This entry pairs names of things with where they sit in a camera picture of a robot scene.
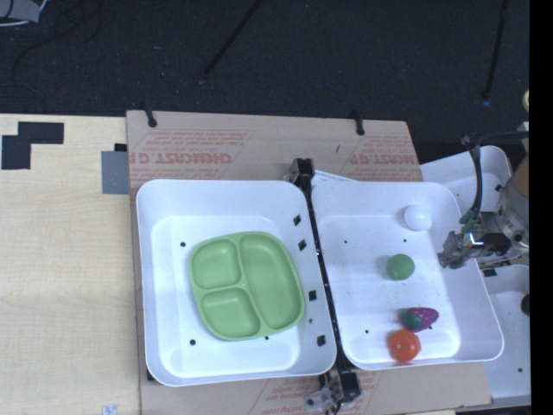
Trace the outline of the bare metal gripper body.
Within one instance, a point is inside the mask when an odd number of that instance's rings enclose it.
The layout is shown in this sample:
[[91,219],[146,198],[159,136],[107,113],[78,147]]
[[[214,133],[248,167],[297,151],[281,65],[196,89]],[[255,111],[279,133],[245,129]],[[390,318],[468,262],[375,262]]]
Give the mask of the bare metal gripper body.
[[516,259],[529,254],[529,226],[511,207],[499,207],[479,213],[469,241],[478,261]]

